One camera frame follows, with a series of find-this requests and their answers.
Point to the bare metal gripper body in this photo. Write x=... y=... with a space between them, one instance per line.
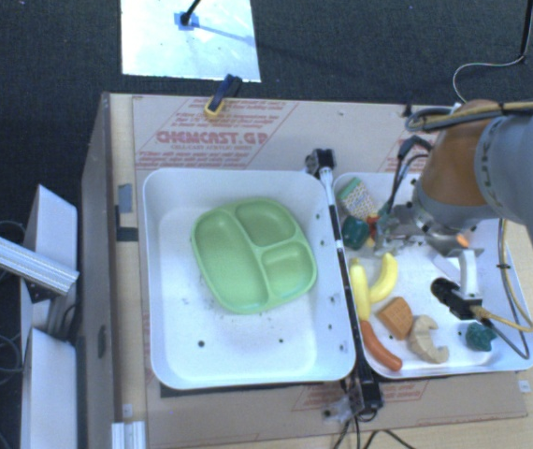
x=409 y=218

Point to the green divided plate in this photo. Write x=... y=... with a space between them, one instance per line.
x=248 y=255

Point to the beige croissant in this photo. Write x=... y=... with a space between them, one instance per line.
x=425 y=339

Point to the yellow corn cob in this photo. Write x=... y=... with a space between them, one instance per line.
x=360 y=288

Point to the black cylinder on white bracket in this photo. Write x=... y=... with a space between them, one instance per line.
x=456 y=297

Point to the white plastic tray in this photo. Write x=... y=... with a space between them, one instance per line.
x=248 y=344
x=435 y=274

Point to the brown cardboard board red print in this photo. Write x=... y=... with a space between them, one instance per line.
x=229 y=138

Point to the yellow banana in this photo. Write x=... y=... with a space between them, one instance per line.
x=385 y=279

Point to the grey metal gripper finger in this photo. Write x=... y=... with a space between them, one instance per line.
x=399 y=242
x=380 y=239

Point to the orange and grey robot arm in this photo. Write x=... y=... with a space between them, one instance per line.
x=505 y=166

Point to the small red toy piece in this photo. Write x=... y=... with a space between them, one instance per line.
x=372 y=225

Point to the green broccoli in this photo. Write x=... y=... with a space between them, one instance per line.
x=479 y=337

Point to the orange waffle biscuit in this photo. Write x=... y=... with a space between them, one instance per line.
x=395 y=318

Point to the green and yellow carton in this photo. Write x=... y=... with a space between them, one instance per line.
x=355 y=197

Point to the dark green pepper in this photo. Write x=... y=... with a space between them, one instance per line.
x=355 y=233

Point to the small orange toy piece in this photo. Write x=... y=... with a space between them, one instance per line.
x=462 y=240

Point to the thin black and white rod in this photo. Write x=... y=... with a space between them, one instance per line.
x=341 y=255

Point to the orange sausage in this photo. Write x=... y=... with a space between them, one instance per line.
x=378 y=346

